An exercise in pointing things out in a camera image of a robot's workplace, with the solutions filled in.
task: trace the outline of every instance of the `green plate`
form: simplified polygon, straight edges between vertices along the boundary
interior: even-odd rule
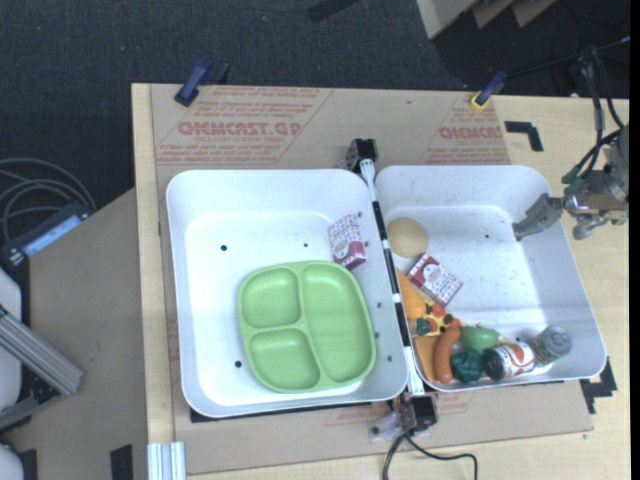
[[[238,314],[249,364],[266,387],[344,386],[373,368],[371,319],[354,275],[332,261],[283,263],[247,276]]]

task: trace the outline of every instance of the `white plastic tray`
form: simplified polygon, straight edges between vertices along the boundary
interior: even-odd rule
[[[182,387],[209,417],[387,400],[407,383],[401,335],[367,187],[341,169],[186,171],[167,188]],[[327,228],[358,215],[367,261],[354,271],[376,333],[363,380],[314,393],[278,393],[245,356],[237,293],[251,272],[279,263],[331,260]]]
[[[464,323],[529,339],[547,325],[572,337],[569,355],[544,368],[496,383],[434,383],[441,391],[589,378],[606,362],[591,305],[560,222],[516,241],[512,223],[542,193],[535,170],[504,166],[392,166],[376,178],[385,222],[410,217],[428,232],[428,252],[463,282],[447,310]],[[412,260],[393,255],[407,271]]]

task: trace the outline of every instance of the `metal can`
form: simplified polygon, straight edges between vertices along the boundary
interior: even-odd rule
[[[550,325],[530,341],[536,366],[546,366],[571,351],[571,335],[566,329]]]
[[[489,348],[483,352],[481,362],[493,380],[530,372],[536,365],[533,350],[524,341]]]

